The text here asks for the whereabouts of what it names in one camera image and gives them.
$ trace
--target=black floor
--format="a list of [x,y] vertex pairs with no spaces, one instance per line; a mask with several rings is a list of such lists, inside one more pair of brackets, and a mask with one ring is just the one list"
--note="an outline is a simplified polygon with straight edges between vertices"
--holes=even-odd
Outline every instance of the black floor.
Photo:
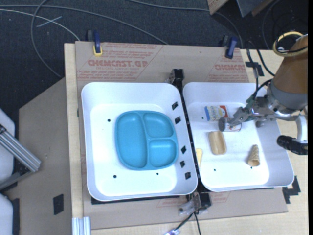
[[[60,79],[34,50],[30,34],[32,16],[20,13],[33,14],[36,7],[20,5],[38,5],[42,1],[0,0],[0,108],[9,116]],[[208,9],[207,0],[138,1]],[[244,18],[236,0],[227,2],[219,14],[213,16],[203,11],[164,9],[124,0],[49,0],[45,5],[77,8],[121,20],[170,45],[216,47],[223,35],[238,36],[239,33],[243,47],[246,40],[251,40],[257,48],[266,49],[281,33],[290,30],[308,33],[308,0],[281,0],[275,5],[272,3],[270,11],[271,5],[255,17],[248,14]],[[43,7],[38,16],[56,19],[80,40],[85,40],[88,29],[97,29],[103,42],[162,44],[133,27],[96,15]],[[33,40],[46,64],[63,77],[64,43],[74,43],[76,38],[62,27],[45,22],[39,18],[34,21]]]

